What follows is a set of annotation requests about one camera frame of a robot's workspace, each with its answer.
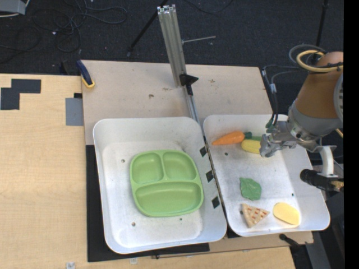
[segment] toy carrot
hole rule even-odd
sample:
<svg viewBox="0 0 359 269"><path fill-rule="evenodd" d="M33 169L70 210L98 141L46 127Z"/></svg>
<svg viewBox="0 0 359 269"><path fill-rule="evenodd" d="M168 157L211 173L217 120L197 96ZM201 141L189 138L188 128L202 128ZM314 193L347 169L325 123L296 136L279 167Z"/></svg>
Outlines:
<svg viewBox="0 0 359 269"><path fill-rule="evenodd" d="M231 145L233 143L240 143L245 138L251 138L251 137L252 137L251 132L243 133L241 131L234 131L234 132L231 132L231 133L227 133L223 137L220 137L219 139L215 140L214 142L212 142L212 145L214 145L214 146L217 146L217 145Z"/></svg>

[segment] pizza slice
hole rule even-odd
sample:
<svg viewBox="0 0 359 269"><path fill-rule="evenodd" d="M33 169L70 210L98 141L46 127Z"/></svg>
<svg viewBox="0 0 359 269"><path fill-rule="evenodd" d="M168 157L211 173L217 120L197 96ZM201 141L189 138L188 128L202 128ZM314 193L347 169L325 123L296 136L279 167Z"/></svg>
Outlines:
<svg viewBox="0 0 359 269"><path fill-rule="evenodd" d="M242 203L242 212L249 228L269 215L269 211Z"/></svg>

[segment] black pole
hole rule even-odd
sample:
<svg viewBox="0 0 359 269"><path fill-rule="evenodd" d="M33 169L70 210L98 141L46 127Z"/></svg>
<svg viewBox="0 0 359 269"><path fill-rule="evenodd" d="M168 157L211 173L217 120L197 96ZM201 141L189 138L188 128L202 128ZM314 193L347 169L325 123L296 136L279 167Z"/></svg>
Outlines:
<svg viewBox="0 0 359 269"><path fill-rule="evenodd" d="M162 3L160 4L161 7L163 7L168 0L163 0ZM142 29L142 31L139 33L139 35L136 37L136 39L134 40L134 42L128 47L128 52L127 52L127 56L129 57L131 55L132 50L134 49L134 46L137 44L137 42L141 39L141 37L143 36L143 34L147 31L147 29L149 28L149 26L152 24L152 22L156 19L157 17L157 11L155 11L151 17L151 19L147 22L147 24L145 25L145 27Z"/></svg>
<svg viewBox="0 0 359 269"><path fill-rule="evenodd" d="M326 12L326 9L328 9L328 7L329 7L328 1L329 1L329 0L324 0L324 2L323 2L323 9L322 9L322 12L321 12L321 19L320 19L319 31L318 31L318 35L317 35L317 38L316 38L316 46L317 46L317 47L319 47L320 39L321 39L321 33L322 33L322 31L323 31L323 24L324 24L325 12Z"/></svg>

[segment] wooden table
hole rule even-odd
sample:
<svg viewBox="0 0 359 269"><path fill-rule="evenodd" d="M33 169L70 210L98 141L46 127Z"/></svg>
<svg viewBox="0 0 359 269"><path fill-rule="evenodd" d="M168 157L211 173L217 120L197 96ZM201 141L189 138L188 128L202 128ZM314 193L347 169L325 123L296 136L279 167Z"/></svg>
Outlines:
<svg viewBox="0 0 359 269"><path fill-rule="evenodd" d="M98 63L103 62L85 61L95 79L96 73L92 68L99 69ZM124 65L111 62L102 66L112 69L114 73L118 67L124 69L124 66L129 67L128 71L146 70L146 65L142 63ZM151 64L147 70L153 71L156 67L164 73L171 72L169 65L162 64ZM188 74L196 76L195 70L203 74L204 68L190 65L187 69L191 70ZM207 73L211 72L213 73L213 68L209 67ZM252 68L247 72L253 75L256 70ZM257 79L258 74L257 72L253 79ZM86 115L90 109L89 90L83 89L80 76L13 74L0 74L0 88L11 87L12 79L41 80L41 93L22 93L19 110L0 110L0 260L3 268L66 268L66 262L74 262L76 269L132 266L237 268L239 265L261 269L295 268L288 244L277 236L270 235L224 238L211 243L209 253L191 256L166 256L159 259L140 257L134 260L89 263L86 241L85 145L88 144L86 127L91 118L96 118L95 115ZM203 83L207 82L209 87L217 86L213 91L220 91L222 81L219 79L221 77L215 79L209 75ZM257 90L265 93L263 85L259 85L260 89ZM147 102L160 97L159 92L165 95L175 91L171 90L170 82L157 90L148 91L147 88L147 91L143 91ZM199 83L194 86L194 91L198 97L201 95ZM68 126L66 98L73 98L74 93L81 92L84 95L85 125ZM203 118L208 113L201 111L201 102L196 100L196 103ZM241 113L242 109L250 110L246 104L241 104L239 108L233 107ZM269 109L267 105L262 113L268 113ZM311 232L287 235L300 244L312 242Z"/></svg>

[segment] green plate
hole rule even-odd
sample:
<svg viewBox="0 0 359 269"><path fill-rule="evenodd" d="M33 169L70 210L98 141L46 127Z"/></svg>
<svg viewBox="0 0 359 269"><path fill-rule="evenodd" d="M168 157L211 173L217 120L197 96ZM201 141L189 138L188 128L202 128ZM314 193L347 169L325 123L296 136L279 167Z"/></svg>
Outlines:
<svg viewBox="0 0 359 269"><path fill-rule="evenodd" d="M130 179L136 206L146 216L189 214L203 203L197 167L183 151L157 150L136 155L131 161Z"/></svg>

